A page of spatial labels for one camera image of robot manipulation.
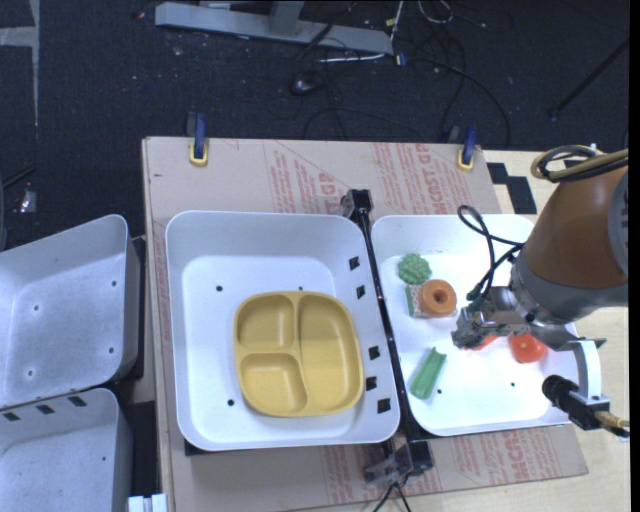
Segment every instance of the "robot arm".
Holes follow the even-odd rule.
[[[476,287],[452,339],[459,348],[473,348],[487,336],[530,332],[552,350],[572,350],[580,382],[551,376],[544,394],[581,428],[605,427],[624,436],[628,432],[611,419],[600,390],[597,348],[605,340],[577,338],[566,325],[601,307],[628,305],[628,152],[585,155],[589,148],[579,147],[590,158],[577,170],[547,171],[563,151],[534,162],[534,174],[559,185],[529,239],[506,255],[513,264],[509,285],[491,286],[489,280],[482,292]],[[482,222],[477,212],[474,217]]]

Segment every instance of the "black metal bracket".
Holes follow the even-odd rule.
[[[407,446],[409,449],[409,463],[411,465],[411,470],[408,472],[408,474],[419,475],[424,471],[433,468],[433,457],[431,455],[431,448],[429,447],[428,439],[432,439],[435,436],[429,434],[422,427],[420,427],[413,414],[411,413],[411,408],[409,406],[407,389],[404,384],[402,368],[400,366],[400,356],[398,355],[398,349],[396,347],[395,336],[393,334],[389,312],[387,311],[384,295],[382,294],[380,275],[378,273],[376,257],[373,252],[373,243],[371,240],[371,223],[369,220],[369,212],[371,212],[371,210],[373,209],[371,193],[369,192],[369,190],[349,190],[347,194],[342,198],[341,206],[342,216],[356,223],[362,231],[362,234],[364,235],[367,254],[369,256],[369,263],[371,265],[373,284],[375,286],[376,297],[378,299],[380,316],[382,317],[382,325],[387,337],[387,345],[389,346],[389,354],[391,357],[391,366],[393,369],[396,390],[398,393],[398,402],[400,405],[400,429],[406,437]],[[386,443],[384,449],[387,456],[393,455],[394,448],[392,443]]]

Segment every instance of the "table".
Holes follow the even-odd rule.
[[[295,494],[296,489],[301,489],[302,492],[307,493],[308,503],[317,503],[317,500],[320,498],[315,496],[311,491],[313,486],[309,479],[313,478],[314,474],[309,470],[308,460],[296,459],[294,465],[287,468],[290,474],[296,476],[295,479],[288,481],[287,485],[280,489],[265,490],[262,486],[266,485],[266,483],[260,479],[244,481],[242,477],[246,475],[228,474],[228,472],[221,469],[225,465],[227,465],[227,467],[229,467],[229,465],[233,467],[233,464],[236,463],[239,457],[248,457],[250,456],[249,454],[215,454],[213,456],[204,455],[192,457],[186,457],[184,455],[184,440],[181,438],[179,431],[177,431],[176,420],[172,415],[175,410],[172,370],[171,365],[166,364],[167,360],[171,360],[171,349],[170,345],[158,341],[163,336],[166,338],[170,329],[166,320],[166,308],[168,308],[168,304],[166,301],[159,299],[166,296],[166,290],[162,289],[165,284],[163,280],[157,279],[158,273],[164,271],[163,237],[158,234],[163,233],[163,224],[168,221],[171,212],[175,210],[224,210],[238,209],[239,207],[241,208],[241,205],[251,205],[253,211],[273,211],[275,204],[275,208],[278,209],[278,211],[288,211],[287,209],[295,208],[296,204],[300,204],[300,201],[307,201],[307,203],[309,203],[313,196],[309,189],[313,188],[313,183],[318,187],[316,190],[317,194],[324,194],[326,192],[323,196],[325,203],[321,206],[326,206],[329,209],[336,207],[335,199],[339,197],[340,193],[343,192],[342,189],[347,185],[344,181],[340,180],[341,172],[349,172],[350,168],[343,161],[344,158],[347,160],[351,159],[351,161],[355,159],[358,165],[364,167],[374,162],[377,169],[382,169],[380,173],[384,175],[385,180],[391,179],[390,177],[394,175],[396,178],[398,178],[398,176],[402,177],[397,168],[390,170],[390,164],[387,165],[388,161],[385,160],[385,151],[389,150],[392,145],[376,145],[375,148],[371,149],[371,160],[364,159],[366,160],[365,162],[361,153],[353,149],[361,146],[345,146],[345,144],[361,143],[253,141],[254,145],[252,146],[248,141],[216,140],[215,143],[214,141],[210,141],[210,144],[213,144],[214,148],[212,152],[212,147],[210,146],[210,155],[214,155],[210,157],[213,158],[210,166],[213,167],[208,170],[198,170],[189,166],[188,158],[186,159],[186,163],[182,163],[182,156],[188,154],[186,153],[186,151],[188,151],[188,143],[188,139],[169,138],[150,138],[143,142],[146,227],[147,236],[149,237],[148,250],[151,298],[149,304],[149,322],[151,323],[151,332],[153,333],[162,491],[168,495],[170,506],[174,507],[172,510],[177,510],[178,512],[233,509],[233,504],[225,501],[225,499],[229,499],[229,496],[234,495],[233,492],[236,492],[238,497],[243,496],[243,499],[252,493],[258,496],[257,502],[250,502],[249,505],[244,502],[241,505],[239,504],[238,509],[243,510],[258,510],[258,506],[260,505],[260,492],[268,495],[274,502],[278,502],[278,499],[280,499],[283,510],[292,508],[291,502],[285,499],[285,496],[287,493]],[[418,151],[420,148],[416,146],[413,149]],[[440,157],[442,157],[445,155],[443,158],[446,160],[448,149],[437,147],[435,149],[426,148],[426,150],[432,151],[431,156],[440,155]],[[267,167],[265,171],[269,176],[265,178],[267,181],[264,183],[268,182],[270,185],[248,186],[248,184],[243,181],[246,179],[246,175],[243,175],[240,169],[236,169],[236,167],[243,167],[243,165],[240,164],[242,160],[241,152],[243,151],[254,151],[255,158],[257,158],[261,164],[266,162]],[[339,155],[342,154],[341,152],[345,151],[347,156],[340,158]],[[325,154],[323,158],[328,158],[331,161],[331,168],[335,168],[336,170],[333,173],[328,173],[326,172],[326,168],[324,170],[315,169],[314,157],[309,155],[316,153]],[[419,151],[417,153],[410,153],[414,156],[420,155]],[[296,157],[291,158],[290,155],[292,154],[295,154]],[[486,159],[487,162],[504,163],[509,174],[512,176],[527,176],[530,162],[537,154],[538,153],[527,152],[477,151],[475,156],[478,159],[476,164],[479,166],[479,169],[474,169],[469,176],[464,177],[465,180],[469,180],[465,182],[467,185],[465,193],[468,193],[472,199],[480,202],[484,201],[482,205],[483,208],[480,208],[483,213],[491,213],[491,211],[494,211],[496,208],[501,209],[504,213],[513,212],[511,201],[504,186],[493,187],[497,201],[489,197],[486,193],[487,186],[489,186],[489,188],[492,187],[490,184],[486,184],[486,175],[482,176],[484,173],[482,169],[484,160]],[[398,150],[397,155],[400,155],[399,158],[401,160],[404,159],[405,163],[408,161],[405,157],[411,156],[409,153],[403,153],[400,150]],[[230,176],[233,177],[234,172],[237,172],[237,180],[229,181]],[[309,178],[314,172],[315,177],[318,178],[315,182],[312,178]],[[287,185],[287,176],[291,177],[294,175],[298,177],[298,186],[295,186],[295,184],[291,186],[291,183]],[[367,177],[366,173],[358,175],[358,177],[354,179],[356,181],[349,182],[348,186],[361,187],[363,185],[369,186],[373,183],[373,181]],[[548,199],[553,186],[547,182],[534,180],[533,178],[528,178],[528,180],[535,202],[540,211],[542,205]],[[448,187],[448,190],[457,190],[456,187],[461,186],[460,183],[453,183],[451,181],[447,183],[442,182],[441,185],[443,185],[444,188]],[[278,194],[280,194],[278,195],[280,199],[275,203],[271,202],[274,200],[274,187],[278,188]],[[398,209],[400,206],[409,208],[413,205],[415,208],[416,204],[420,203],[420,198],[415,196],[410,205],[405,204],[406,201],[403,199],[403,194],[405,194],[405,196],[406,194],[410,194],[410,189],[410,183],[407,185],[407,188],[403,190],[396,190],[393,186],[385,188],[380,185],[380,188],[376,189],[375,193],[381,197],[384,196],[384,204],[391,205],[390,211],[393,211],[394,208]],[[265,196],[270,196],[270,200],[265,201]],[[380,204],[381,202],[378,203],[379,208],[377,210],[379,215],[385,213],[384,207],[380,208]],[[307,204],[307,206],[310,208],[314,207],[314,205],[310,203]],[[536,216],[528,217],[535,221]],[[609,341],[600,349],[603,367],[603,389],[611,398],[613,412],[622,417],[629,417],[629,329],[627,309],[611,308],[600,310],[589,318],[577,322],[576,327],[580,334],[608,338]],[[572,426],[550,428],[573,429]],[[413,510],[429,511],[506,511],[514,509],[554,511],[597,509],[630,510],[630,443],[623,443],[604,431],[583,432],[577,428],[575,428],[575,430],[589,471],[589,473],[584,476],[527,482],[508,486],[485,487],[457,492],[423,494],[410,497],[409,504]],[[280,450],[267,450],[261,454],[258,464],[265,472],[277,473],[279,470],[282,470],[282,468],[278,467],[278,464],[282,463],[279,452]],[[316,452],[308,451],[308,449],[307,451],[300,452],[300,454],[300,458],[318,456]],[[211,462],[212,457],[215,457],[215,462]],[[221,488],[224,487],[226,498],[222,496],[222,491],[217,495],[211,491],[210,486],[213,481],[219,482]],[[371,494],[370,500],[376,501],[376,495]],[[389,503],[385,505],[383,510],[398,510],[398,507],[401,507],[401,504],[395,505]],[[333,506],[331,509],[342,512],[355,512],[371,510],[373,508],[374,504],[350,503]],[[326,508],[311,508],[308,510],[320,511],[326,510]]]

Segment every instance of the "brown donut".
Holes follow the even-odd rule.
[[[420,309],[434,318],[451,315],[458,304],[453,287],[442,279],[431,279],[422,285],[418,296]]]

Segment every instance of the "computer mouse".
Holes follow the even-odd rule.
[[[324,86],[322,75],[313,69],[296,73],[289,84],[294,96],[304,96]]]

